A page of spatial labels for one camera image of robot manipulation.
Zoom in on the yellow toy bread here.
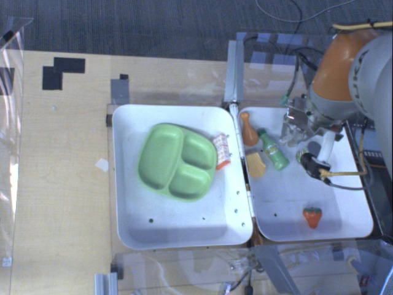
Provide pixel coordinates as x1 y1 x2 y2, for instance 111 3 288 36
245 151 267 179

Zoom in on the green divided plate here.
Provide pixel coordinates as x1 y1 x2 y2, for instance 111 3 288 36
135 122 219 203

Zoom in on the white plastic tray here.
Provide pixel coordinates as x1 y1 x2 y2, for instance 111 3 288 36
111 104 254 251
238 106 375 243

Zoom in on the orange toy strawberry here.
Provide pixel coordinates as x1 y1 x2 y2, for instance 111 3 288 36
302 206 324 230

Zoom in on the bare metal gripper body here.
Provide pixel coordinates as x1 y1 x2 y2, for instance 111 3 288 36
285 95 343 138

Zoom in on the black cylinder on white bracket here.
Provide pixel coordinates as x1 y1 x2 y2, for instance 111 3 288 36
300 130 336 180

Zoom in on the orange and white carton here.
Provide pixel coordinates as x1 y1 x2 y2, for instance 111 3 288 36
212 133 232 171

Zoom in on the thin black and white rod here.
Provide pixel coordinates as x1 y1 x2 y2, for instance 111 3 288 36
228 102 257 227

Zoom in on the orange bottle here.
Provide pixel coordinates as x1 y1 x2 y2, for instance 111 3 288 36
239 111 260 148

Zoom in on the green bottle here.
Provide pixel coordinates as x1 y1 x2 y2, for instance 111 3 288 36
256 128 290 171

